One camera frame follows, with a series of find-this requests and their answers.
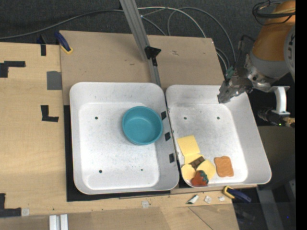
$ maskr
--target blue clamp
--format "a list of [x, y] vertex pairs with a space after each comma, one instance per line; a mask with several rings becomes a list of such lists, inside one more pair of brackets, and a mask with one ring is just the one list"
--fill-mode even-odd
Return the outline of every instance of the blue clamp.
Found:
[[73, 49], [69, 46], [63, 35], [59, 32], [55, 32], [54, 36], [59, 41], [59, 44], [61, 45], [61, 48], [64, 50], [64, 52], [68, 55], [71, 54]]
[[238, 190], [235, 190], [229, 186], [226, 186], [223, 190], [223, 193], [231, 198], [231, 199], [234, 199], [234, 198], [237, 198], [237, 199], [240, 199], [242, 201], [244, 201], [245, 203], [250, 203], [251, 202], [251, 198], [248, 197], [246, 194], [238, 191]]

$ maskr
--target small white piece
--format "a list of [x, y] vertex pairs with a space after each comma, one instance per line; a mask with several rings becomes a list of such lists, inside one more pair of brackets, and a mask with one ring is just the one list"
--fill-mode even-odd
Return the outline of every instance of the small white piece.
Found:
[[199, 198], [200, 197], [198, 195], [195, 195], [193, 198], [187, 201], [186, 204], [194, 204]]
[[68, 215], [60, 215], [60, 230], [68, 230]]
[[23, 208], [23, 209], [21, 210], [21, 215], [22, 215], [23, 217], [29, 216], [29, 215], [30, 215], [30, 210], [29, 210], [29, 208]]
[[52, 215], [49, 216], [49, 230], [57, 230], [58, 225], [57, 225], [57, 216]]
[[147, 200], [142, 201], [142, 207], [143, 208], [148, 208], [149, 207], [149, 202]]
[[204, 201], [207, 203], [207, 204], [210, 204], [211, 203], [211, 200], [212, 198], [210, 198], [209, 196], [206, 196]]
[[219, 198], [219, 201], [221, 201], [221, 202], [225, 201], [225, 197], [224, 196], [220, 196], [218, 198]]

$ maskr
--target blue bowl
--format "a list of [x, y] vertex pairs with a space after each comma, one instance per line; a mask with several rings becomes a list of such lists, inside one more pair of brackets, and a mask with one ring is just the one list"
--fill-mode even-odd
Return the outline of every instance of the blue bowl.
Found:
[[145, 106], [136, 106], [124, 114], [122, 129], [131, 143], [148, 145], [161, 137], [163, 124], [161, 117], [154, 110]]

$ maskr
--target black mat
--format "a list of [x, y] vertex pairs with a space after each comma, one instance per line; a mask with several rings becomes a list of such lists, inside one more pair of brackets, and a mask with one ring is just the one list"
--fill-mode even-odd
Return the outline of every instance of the black mat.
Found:
[[[154, 196], [169, 194], [170, 191], [154, 191], [154, 192], [137, 192], [137, 193], [116, 193], [116, 194], [100, 194], [87, 195], [80, 192], [73, 180], [73, 164], [72, 164], [72, 143], [71, 143], [71, 110], [69, 105], [64, 106], [64, 126], [65, 126], [65, 156], [66, 156], [66, 192], [67, 201], [89, 201], [116, 197], [129, 196]], [[180, 176], [179, 187], [189, 187]]]

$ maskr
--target wooden board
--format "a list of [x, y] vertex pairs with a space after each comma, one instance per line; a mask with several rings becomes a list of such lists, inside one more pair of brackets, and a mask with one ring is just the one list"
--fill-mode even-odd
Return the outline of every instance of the wooden board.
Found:
[[[28, 208], [30, 215], [80, 213], [150, 207], [188, 207], [195, 192], [129, 199], [66, 202], [66, 172], [62, 91], [47, 90], [47, 71], [61, 71], [59, 46], [0, 43], [0, 62], [25, 61], [25, 68], [9, 68], [0, 78], [0, 193], [6, 193], [5, 208]], [[59, 121], [42, 121], [40, 105], [49, 105], [49, 115]], [[207, 192], [212, 204], [231, 204], [222, 192]], [[207, 205], [204, 193], [196, 206]]]
[[[73, 53], [61, 51], [63, 101], [81, 81], [150, 82], [148, 65], [142, 61], [131, 34], [61, 31]], [[161, 87], [173, 84], [221, 85], [224, 78], [211, 38], [148, 36], [157, 56]]]
[[[198, 207], [153, 207], [68, 215], [69, 230], [238, 230], [232, 204]], [[48, 216], [0, 218], [1, 230], [48, 230]]]

